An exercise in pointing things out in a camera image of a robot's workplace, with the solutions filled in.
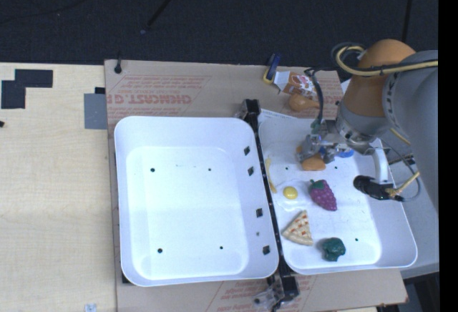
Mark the purple grapes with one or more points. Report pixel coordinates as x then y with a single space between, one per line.
323 196

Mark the white plastic tray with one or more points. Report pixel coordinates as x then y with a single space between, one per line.
189 203
343 228

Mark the brown cardboard board red print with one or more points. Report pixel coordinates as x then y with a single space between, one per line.
200 96

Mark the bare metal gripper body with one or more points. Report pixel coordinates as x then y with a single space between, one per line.
331 137

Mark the black cylinder on white bracket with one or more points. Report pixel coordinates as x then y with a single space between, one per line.
372 188

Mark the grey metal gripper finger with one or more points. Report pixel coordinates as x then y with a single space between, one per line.
330 156
307 153

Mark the orange toy food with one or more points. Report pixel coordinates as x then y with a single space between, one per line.
314 164

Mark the blue round toy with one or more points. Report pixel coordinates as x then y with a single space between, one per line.
346 152

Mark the green broccoli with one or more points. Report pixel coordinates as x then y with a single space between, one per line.
333 249

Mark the orange and white carton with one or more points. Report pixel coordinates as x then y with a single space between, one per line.
297 84

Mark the white fried egg toy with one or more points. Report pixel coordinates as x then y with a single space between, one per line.
290 195

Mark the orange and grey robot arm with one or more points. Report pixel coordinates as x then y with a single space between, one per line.
411 96

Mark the yellow pizza slice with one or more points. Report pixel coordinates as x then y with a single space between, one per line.
298 230

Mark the orange toy drumstick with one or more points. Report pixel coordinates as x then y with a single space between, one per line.
300 103

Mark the thin black rod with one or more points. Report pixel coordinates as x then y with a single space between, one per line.
266 174

